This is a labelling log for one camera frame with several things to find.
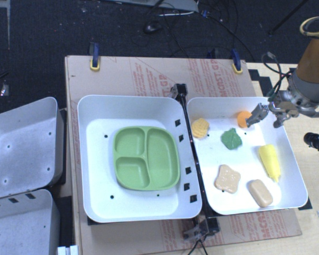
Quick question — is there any white plastic tray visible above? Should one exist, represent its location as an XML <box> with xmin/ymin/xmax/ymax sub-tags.
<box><xmin>0</xmin><ymin>189</ymin><xmax>61</xmax><ymax>255</ymax></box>
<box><xmin>77</xmin><ymin>94</ymin><xmax>203</xmax><ymax>224</ymax></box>
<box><xmin>0</xmin><ymin>96</ymin><xmax>65</xmax><ymax>200</ymax></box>
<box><xmin>186</xmin><ymin>96</ymin><xmax>309</xmax><ymax>216</ymax></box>

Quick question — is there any yellow ridged toy food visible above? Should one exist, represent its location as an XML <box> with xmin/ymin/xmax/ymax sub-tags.
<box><xmin>191</xmin><ymin>117</ymin><xmax>211</xmax><ymax>139</ymax></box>

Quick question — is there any green toy lettuce leaf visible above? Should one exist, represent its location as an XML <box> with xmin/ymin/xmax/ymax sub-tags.
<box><xmin>220</xmin><ymin>127</ymin><xmax>243</xmax><ymax>151</ymax></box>

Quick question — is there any green divided plate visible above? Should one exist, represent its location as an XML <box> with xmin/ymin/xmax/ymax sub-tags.
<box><xmin>112</xmin><ymin>125</ymin><xmax>181</xmax><ymax>192</ymax></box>

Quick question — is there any yellow toy squeeze bottle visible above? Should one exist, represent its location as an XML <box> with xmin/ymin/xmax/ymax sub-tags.
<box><xmin>258</xmin><ymin>143</ymin><xmax>282</xmax><ymax>183</ymax></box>

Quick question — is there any orange round toy food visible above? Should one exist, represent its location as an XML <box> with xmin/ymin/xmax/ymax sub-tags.
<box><xmin>237</xmin><ymin>110</ymin><xmax>254</xmax><ymax>129</ymax></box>

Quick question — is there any black cylinder on white bracket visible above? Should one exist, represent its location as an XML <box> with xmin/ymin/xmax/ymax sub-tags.
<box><xmin>303</xmin><ymin>110</ymin><xmax>319</xmax><ymax>154</ymax></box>

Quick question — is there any beige toy bread loaf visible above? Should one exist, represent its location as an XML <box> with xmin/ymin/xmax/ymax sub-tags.
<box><xmin>248</xmin><ymin>178</ymin><xmax>274</xmax><ymax>208</ymax></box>

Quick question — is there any black block with thin wires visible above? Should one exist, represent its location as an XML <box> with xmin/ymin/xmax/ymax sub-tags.
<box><xmin>171</xmin><ymin>83</ymin><xmax>188</xmax><ymax>101</ymax></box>
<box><xmin>182</xmin><ymin>216</ymin><xmax>220</xmax><ymax>240</ymax></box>

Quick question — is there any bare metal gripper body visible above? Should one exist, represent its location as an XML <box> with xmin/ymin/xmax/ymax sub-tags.
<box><xmin>267</xmin><ymin>87</ymin><xmax>319</xmax><ymax>119</ymax></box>

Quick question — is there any beige toy toast slice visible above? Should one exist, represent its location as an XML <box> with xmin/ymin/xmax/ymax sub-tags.
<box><xmin>214</xmin><ymin>164</ymin><xmax>242</xmax><ymax>194</ymax></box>

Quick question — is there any brown cardboard board red print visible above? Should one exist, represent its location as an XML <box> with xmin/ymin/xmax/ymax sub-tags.
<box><xmin>64</xmin><ymin>55</ymin><xmax>303</xmax><ymax>255</ymax></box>

